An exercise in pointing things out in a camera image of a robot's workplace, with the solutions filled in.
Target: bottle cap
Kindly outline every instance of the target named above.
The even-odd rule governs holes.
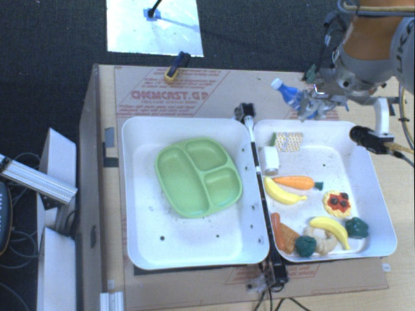
[[[278,90],[281,86],[283,85],[283,81],[280,80],[279,78],[276,78],[275,80],[272,81],[271,83],[271,87],[274,90]]]

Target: yellow banana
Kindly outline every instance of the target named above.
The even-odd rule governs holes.
[[[306,200],[307,196],[293,194],[283,190],[277,183],[275,183],[272,178],[264,178],[264,188],[265,191],[274,198],[277,202],[280,202],[285,205],[292,205],[297,203],[300,200]]]
[[[331,231],[340,243],[343,244],[344,249],[350,250],[348,243],[348,231],[336,220],[328,218],[327,216],[317,216],[310,221],[310,226]]]

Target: black floor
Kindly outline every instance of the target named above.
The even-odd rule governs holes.
[[[304,71],[316,61],[323,21],[337,0],[196,0],[204,58],[189,67]],[[329,63],[329,54],[324,63]],[[0,154],[41,154],[49,127],[78,141],[93,63],[168,66],[170,56],[106,50],[106,0],[0,0]],[[14,211],[36,229],[34,193]],[[30,245],[23,246],[30,253]],[[9,251],[0,263],[10,259]],[[36,309],[37,265],[0,267],[0,282]],[[0,310],[24,310],[0,285]]]

